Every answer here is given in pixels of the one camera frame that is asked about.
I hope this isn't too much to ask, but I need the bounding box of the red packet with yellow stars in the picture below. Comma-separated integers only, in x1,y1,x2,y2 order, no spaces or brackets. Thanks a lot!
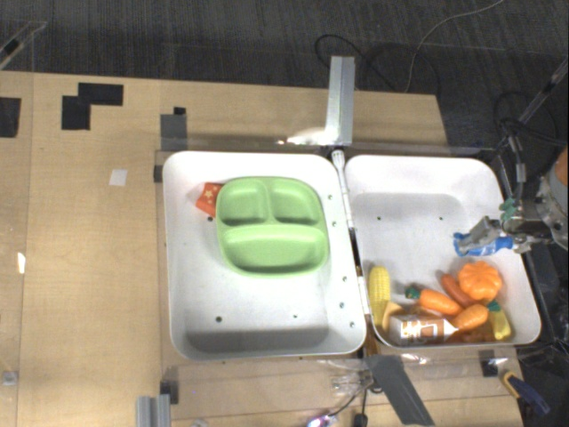
195,181,224,218

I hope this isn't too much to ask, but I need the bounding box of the small yellow corn cob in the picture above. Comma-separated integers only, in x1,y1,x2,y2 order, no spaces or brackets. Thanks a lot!
488,308,513,342

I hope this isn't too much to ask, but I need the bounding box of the brown pretzel biscuit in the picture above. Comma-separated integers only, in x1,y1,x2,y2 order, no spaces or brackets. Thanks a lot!
457,326,496,345

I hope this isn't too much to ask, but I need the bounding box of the blue and white bottle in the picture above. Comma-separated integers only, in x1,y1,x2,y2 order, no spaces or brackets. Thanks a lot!
453,230,520,258

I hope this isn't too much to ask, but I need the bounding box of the green divided plate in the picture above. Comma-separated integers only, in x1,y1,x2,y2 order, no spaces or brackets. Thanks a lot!
214,175,331,278

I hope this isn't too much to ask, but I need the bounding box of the long orange carrot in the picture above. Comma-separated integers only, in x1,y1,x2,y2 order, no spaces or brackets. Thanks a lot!
404,286,464,317

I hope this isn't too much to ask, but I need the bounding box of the orange pumpkin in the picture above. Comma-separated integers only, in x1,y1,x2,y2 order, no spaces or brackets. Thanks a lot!
457,260,504,302

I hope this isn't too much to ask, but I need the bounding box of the brown bottle with white label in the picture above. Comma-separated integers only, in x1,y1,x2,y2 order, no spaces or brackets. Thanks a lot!
388,313,461,347

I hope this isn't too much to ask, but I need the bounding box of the white plastic tray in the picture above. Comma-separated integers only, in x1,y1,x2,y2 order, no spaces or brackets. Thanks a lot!
343,154,543,350
161,149,368,362

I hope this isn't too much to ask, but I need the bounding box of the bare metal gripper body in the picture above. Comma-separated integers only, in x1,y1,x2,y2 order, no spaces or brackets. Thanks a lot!
501,189,569,252

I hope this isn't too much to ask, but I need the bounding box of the large yellow corn cob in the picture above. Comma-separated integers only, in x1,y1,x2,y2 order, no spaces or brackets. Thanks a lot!
367,265,392,327

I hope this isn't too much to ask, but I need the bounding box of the short orange carrot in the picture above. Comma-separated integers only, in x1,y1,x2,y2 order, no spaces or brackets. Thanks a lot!
450,300,503,334

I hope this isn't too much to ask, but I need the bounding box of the brown sausage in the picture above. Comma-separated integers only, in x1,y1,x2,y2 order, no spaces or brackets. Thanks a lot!
440,273,475,310

